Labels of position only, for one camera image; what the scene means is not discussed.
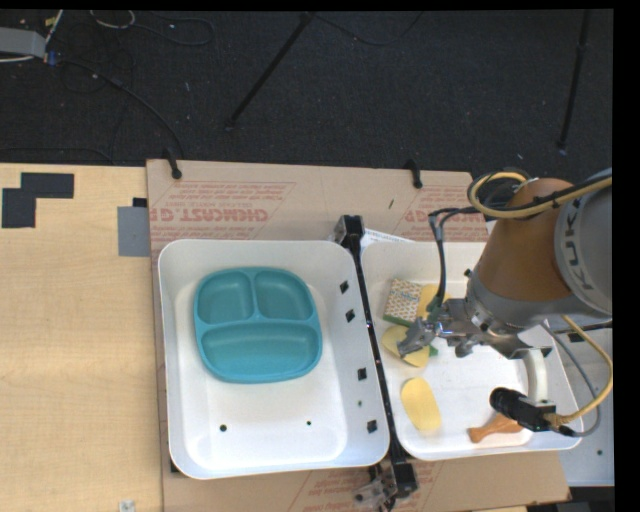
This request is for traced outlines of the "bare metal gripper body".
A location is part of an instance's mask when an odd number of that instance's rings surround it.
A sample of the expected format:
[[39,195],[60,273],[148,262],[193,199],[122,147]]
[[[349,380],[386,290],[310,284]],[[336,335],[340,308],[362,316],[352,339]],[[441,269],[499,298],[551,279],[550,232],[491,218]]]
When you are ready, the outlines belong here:
[[454,349],[460,339],[474,341],[476,346],[490,347],[509,360],[524,359],[534,350],[546,358],[550,346],[534,347],[520,339],[523,328],[512,326],[491,315],[483,306],[468,299],[453,298],[444,301],[433,312],[436,336],[445,339]]

